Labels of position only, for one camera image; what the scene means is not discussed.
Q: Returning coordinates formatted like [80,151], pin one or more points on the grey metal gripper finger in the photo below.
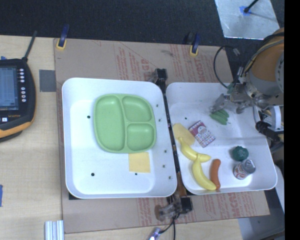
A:
[243,107]
[218,104]

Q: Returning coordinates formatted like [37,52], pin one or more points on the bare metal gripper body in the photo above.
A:
[242,95]

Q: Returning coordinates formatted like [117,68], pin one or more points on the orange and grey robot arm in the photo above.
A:
[263,64]

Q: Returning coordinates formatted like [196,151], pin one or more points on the white plastic tray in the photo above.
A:
[90,174]
[242,134]

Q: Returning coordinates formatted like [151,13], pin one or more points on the pink and white carton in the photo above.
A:
[202,134]

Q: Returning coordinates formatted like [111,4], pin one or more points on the yellow flat rounded piece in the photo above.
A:
[182,132]

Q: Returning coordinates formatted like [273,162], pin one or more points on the dark green broccoli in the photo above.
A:
[240,153]

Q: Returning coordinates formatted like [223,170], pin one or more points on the yellow banana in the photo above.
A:
[201,175]
[188,151]

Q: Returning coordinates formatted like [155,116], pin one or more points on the red and silver can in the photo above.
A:
[243,170]

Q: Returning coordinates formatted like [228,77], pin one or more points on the orange sausage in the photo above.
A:
[215,172]

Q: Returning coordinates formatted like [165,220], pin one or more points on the yellow square cheese slice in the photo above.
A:
[139,162]

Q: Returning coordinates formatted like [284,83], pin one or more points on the green divided plate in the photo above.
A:
[110,121]

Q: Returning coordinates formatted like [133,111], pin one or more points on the brown cardboard board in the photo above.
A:
[95,59]

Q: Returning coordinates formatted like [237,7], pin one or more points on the black cylinder on white bracket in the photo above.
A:
[267,129]

